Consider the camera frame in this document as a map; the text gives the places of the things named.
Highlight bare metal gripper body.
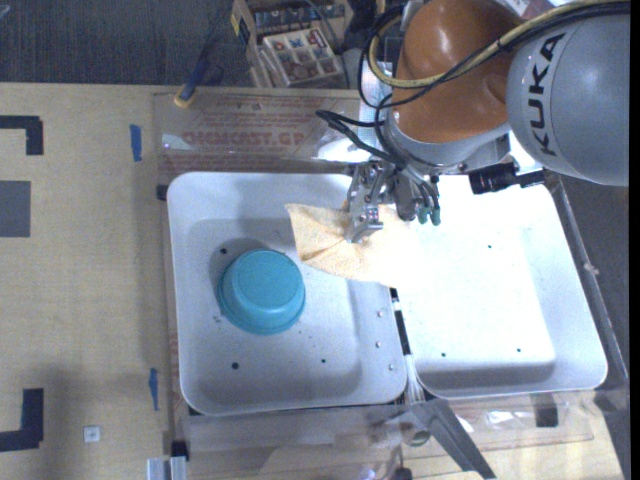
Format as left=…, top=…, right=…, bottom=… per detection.
left=348, top=159, right=437, bottom=206

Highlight yellow cloth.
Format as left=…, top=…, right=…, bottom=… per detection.
left=284, top=201, right=417, bottom=288

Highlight thin black and white rod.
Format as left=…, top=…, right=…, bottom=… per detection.
left=389, top=287, right=427, bottom=405

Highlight teal bowl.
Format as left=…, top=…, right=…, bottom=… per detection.
left=215, top=248, right=308, bottom=337

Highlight white plastic tray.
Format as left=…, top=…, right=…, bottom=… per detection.
left=165, top=170, right=409, bottom=417
left=392, top=174, right=610, bottom=400

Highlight brown cardboard board, red print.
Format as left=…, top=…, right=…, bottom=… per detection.
left=151, top=87, right=631, bottom=462

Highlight black cylinder on white bracket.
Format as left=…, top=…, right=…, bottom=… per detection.
left=467, top=160, right=547, bottom=196

